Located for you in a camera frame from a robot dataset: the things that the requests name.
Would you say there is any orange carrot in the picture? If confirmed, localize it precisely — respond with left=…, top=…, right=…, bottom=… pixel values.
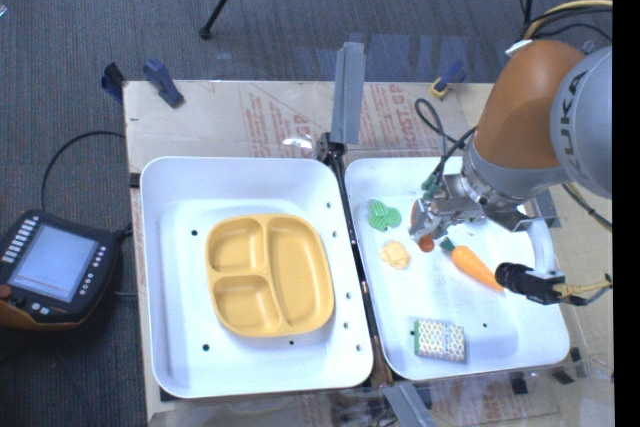
left=438, top=235, right=506, bottom=293

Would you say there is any patterned white carton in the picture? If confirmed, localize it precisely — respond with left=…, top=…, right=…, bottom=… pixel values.
left=413, top=317, right=467, bottom=363

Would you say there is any black cylinder on white bracket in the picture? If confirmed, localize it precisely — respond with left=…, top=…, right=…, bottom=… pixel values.
left=494, top=216, right=567, bottom=307

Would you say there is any pale yellow toy food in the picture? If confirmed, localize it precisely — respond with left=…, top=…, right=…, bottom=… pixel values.
left=379, top=239, right=412, bottom=271

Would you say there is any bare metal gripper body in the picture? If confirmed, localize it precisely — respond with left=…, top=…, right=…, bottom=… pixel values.
left=431, top=173, right=527, bottom=227

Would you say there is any white plastic tray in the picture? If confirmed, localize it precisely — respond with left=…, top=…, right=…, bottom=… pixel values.
left=139, top=155, right=376, bottom=401
left=343, top=155, right=572, bottom=383

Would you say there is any brown cardboard board red print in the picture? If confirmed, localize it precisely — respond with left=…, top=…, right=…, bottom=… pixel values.
left=122, top=79, right=614, bottom=427

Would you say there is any yellow divided plate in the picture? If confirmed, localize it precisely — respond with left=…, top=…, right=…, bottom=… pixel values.
left=204, top=213, right=336, bottom=339

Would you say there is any green toy lettuce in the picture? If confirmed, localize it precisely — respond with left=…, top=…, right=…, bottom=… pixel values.
left=367, top=198, right=403, bottom=233

